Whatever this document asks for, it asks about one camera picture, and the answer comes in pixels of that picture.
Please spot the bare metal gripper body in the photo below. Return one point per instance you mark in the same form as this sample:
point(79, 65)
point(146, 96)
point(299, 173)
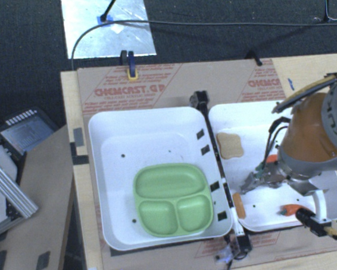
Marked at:
point(273, 175)

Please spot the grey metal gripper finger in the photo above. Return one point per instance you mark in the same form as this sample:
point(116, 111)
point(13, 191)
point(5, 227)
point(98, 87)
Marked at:
point(247, 187)
point(250, 177)

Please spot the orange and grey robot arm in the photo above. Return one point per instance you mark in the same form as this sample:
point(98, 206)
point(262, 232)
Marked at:
point(312, 134)

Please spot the small orange toy piece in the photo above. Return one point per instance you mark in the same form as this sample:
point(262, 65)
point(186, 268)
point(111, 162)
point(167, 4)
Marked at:
point(272, 159)

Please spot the orange toy sausage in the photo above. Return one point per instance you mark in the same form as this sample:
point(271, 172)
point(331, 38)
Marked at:
point(239, 205)

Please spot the white plastic tray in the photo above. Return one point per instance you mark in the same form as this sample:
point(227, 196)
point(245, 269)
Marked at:
point(145, 140)
point(263, 208)

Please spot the thin black and white rod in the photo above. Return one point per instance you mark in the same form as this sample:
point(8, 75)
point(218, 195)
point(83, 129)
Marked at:
point(219, 165)

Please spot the tan toy bread slice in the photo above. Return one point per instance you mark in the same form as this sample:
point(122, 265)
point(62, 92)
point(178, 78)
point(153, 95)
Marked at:
point(230, 144)

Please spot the orange toy carrot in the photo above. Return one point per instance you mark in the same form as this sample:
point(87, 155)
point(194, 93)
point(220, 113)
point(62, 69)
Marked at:
point(294, 208)

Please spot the green divided plate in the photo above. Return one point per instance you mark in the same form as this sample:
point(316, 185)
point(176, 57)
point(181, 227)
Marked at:
point(172, 200)

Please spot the brown cardboard board red print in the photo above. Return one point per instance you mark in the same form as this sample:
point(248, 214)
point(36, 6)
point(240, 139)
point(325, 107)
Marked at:
point(163, 84)

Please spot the black cylinder on white bracket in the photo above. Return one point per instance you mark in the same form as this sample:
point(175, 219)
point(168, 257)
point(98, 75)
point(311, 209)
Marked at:
point(310, 219)

